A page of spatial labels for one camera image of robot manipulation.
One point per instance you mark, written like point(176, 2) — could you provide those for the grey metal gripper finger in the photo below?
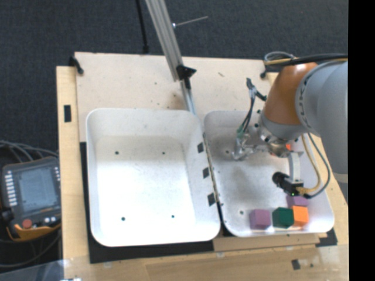
point(249, 152)
point(238, 148)

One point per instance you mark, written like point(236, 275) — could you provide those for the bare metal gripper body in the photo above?
point(274, 146)

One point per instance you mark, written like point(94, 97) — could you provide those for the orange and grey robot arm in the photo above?
point(319, 98)

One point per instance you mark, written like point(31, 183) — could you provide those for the white plastic tray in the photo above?
point(252, 183)
point(140, 186)

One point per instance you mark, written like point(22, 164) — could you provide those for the purple cube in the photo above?
point(297, 200)
point(259, 219)

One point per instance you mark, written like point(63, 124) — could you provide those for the green cube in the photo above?
point(282, 217)

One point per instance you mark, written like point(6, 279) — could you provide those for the orange cube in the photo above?
point(301, 215)

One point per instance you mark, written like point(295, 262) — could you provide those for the pale wood board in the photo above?
point(132, 80)

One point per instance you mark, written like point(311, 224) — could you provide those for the black cylinder on white bracket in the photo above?
point(288, 181)

